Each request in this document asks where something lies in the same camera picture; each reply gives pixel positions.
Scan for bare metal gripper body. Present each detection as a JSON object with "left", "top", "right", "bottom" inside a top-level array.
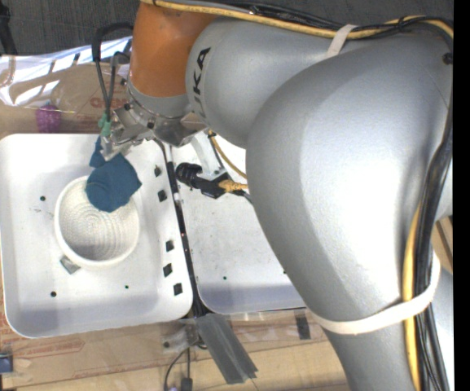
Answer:
[{"left": 108, "top": 103, "right": 208, "bottom": 147}]

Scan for blue cloth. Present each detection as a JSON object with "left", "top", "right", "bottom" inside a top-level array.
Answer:
[{"left": 85, "top": 136, "right": 143, "bottom": 214}]

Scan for purple grapes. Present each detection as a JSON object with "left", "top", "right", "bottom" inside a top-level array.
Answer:
[{"left": 34, "top": 104, "right": 63, "bottom": 134}]

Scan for white ribbed bowl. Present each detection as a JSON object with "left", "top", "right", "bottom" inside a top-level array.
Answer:
[{"left": 53, "top": 174, "right": 142, "bottom": 270}]

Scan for clear plastic bag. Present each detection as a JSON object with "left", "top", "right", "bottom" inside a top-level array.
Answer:
[{"left": 0, "top": 36, "right": 134, "bottom": 114}]

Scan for white plastic tray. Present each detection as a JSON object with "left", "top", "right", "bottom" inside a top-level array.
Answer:
[
  {"left": 0, "top": 132, "right": 195, "bottom": 339},
  {"left": 168, "top": 131, "right": 314, "bottom": 316}
]

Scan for small grey square piece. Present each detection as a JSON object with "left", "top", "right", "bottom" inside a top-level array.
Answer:
[{"left": 59, "top": 255, "right": 81, "bottom": 275}]

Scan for brown cardboard board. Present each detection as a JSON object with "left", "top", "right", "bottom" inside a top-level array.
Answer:
[{"left": 0, "top": 57, "right": 455, "bottom": 391}]

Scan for black cylinder on white bracket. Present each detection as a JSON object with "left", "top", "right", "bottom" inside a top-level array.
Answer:
[{"left": 174, "top": 130, "right": 231, "bottom": 200}]

